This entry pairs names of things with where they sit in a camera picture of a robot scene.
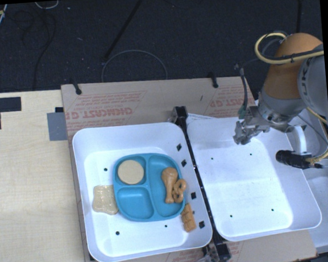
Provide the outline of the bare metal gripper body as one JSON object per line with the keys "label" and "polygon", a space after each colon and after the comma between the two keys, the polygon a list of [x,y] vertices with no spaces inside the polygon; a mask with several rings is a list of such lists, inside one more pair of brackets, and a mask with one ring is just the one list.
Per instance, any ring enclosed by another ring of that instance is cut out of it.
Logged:
{"label": "bare metal gripper body", "polygon": [[289,117],[273,111],[268,106],[250,106],[243,120],[239,122],[240,138],[255,137],[271,128],[285,132],[290,126],[289,121]]}

